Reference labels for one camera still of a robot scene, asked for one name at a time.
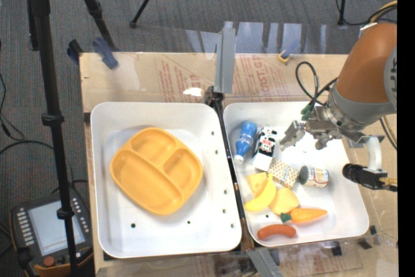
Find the tin can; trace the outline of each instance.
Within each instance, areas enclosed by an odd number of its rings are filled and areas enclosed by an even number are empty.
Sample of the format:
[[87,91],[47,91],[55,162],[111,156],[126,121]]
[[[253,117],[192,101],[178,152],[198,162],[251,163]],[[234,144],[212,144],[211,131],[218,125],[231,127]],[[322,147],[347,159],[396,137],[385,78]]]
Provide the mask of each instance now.
[[313,187],[326,187],[329,183],[329,171],[316,167],[303,166],[298,175],[301,185]]

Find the gray floor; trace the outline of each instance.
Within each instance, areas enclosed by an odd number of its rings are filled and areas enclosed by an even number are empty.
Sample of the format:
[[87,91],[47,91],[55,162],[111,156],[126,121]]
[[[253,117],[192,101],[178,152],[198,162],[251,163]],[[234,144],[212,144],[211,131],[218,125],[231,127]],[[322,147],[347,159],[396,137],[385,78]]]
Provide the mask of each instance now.
[[[237,28],[238,53],[277,53],[294,40],[297,53],[347,54],[359,37],[359,24],[394,0],[346,0],[339,26],[341,0],[150,0],[136,29],[129,22],[144,0],[97,0],[115,45],[121,51],[214,52],[217,33],[225,25]],[[82,127],[82,101],[78,66],[67,56],[76,40],[93,51],[100,33],[84,0],[50,0],[54,65],[65,122],[65,157],[73,177],[86,179],[86,153]],[[390,19],[396,20],[396,12]],[[30,49],[26,0],[0,0],[0,72],[6,86],[3,120],[21,131],[25,139],[51,144],[50,129],[42,125],[46,112],[39,52]],[[19,133],[7,127],[12,135]],[[42,197],[56,186],[53,151],[39,143],[19,144],[0,131],[0,219],[17,203]],[[86,185],[77,188],[88,201]],[[0,251],[10,244],[0,233]],[[24,276],[16,253],[0,256],[1,276]]]

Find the toy sausage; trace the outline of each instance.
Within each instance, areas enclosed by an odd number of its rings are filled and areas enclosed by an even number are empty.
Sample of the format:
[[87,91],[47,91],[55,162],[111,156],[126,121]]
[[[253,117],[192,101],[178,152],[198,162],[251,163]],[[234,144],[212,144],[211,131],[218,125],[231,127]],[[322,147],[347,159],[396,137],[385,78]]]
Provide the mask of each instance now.
[[257,235],[258,239],[264,240],[267,237],[277,234],[285,235],[287,237],[294,237],[296,233],[296,229],[292,226],[284,224],[272,224],[259,229]]

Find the yellow plate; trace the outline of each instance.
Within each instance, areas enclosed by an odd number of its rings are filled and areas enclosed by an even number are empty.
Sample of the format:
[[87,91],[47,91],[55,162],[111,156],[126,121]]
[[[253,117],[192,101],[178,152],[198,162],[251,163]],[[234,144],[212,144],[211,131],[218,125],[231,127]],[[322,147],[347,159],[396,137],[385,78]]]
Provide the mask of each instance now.
[[181,208],[203,175],[193,151],[156,127],[132,136],[115,153],[110,170],[114,182],[131,200],[157,215]]

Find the plastic bottle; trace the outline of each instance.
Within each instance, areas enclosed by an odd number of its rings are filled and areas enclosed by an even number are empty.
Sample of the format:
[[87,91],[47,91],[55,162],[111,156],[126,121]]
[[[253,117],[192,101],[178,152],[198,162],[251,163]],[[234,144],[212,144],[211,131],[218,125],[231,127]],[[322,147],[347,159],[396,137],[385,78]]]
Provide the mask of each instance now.
[[236,155],[234,156],[237,164],[242,164],[244,161],[244,155],[251,149],[254,142],[255,135],[257,134],[257,125],[251,121],[245,121],[242,124],[239,138],[236,141]]

